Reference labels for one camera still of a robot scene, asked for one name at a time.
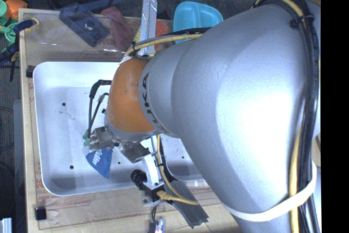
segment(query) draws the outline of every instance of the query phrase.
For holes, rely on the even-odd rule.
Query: white sink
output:
[[[44,62],[33,74],[35,108],[43,184],[54,195],[66,196],[134,187],[130,175],[143,169],[141,162],[132,164],[116,147],[113,149],[109,179],[104,178],[86,160],[89,148],[83,145],[88,126],[89,92],[100,79],[112,80],[119,66],[111,62]],[[101,86],[94,99],[109,92]],[[102,108],[93,128],[104,125]],[[144,141],[151,148],[151,143]],[[170,172],[180,180],[202,177],[193,165],[180,139],[163,135],[164,153]]]

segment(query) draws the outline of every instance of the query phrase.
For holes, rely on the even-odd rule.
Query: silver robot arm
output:
[[[320,7],[308,6],[320,39]],[[220,201],[239,212],[261,213],[289,197],[311,87],[304,39],[291,20],[275,4],[248,10],[161,51],[140,77],[150,133],[181,138]],[[313,137],[319,132],[320,105]],[[264,222],[235,218],[243,232],[291,232],[288,213]]]

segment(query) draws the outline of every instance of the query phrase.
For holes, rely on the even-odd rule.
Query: pink cloth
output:
[[[115,49],[120,52],[126,52],[132,43],[133,34],[123,15],[116,7],[104,9],[101,14],[112,20],[111,29],[114,34]]]

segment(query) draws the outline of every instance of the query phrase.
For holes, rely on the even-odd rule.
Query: blue bowl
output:
[[[173,31],[189,28],[213,27],[223,21],[221,13],[206,4],[185,1],[174,11]]]

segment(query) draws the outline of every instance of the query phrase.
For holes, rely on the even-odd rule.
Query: blue cloth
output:
[[[112,153],[112,149],[102,148],[86,155],[86,159],[103,177],[109,178]]]

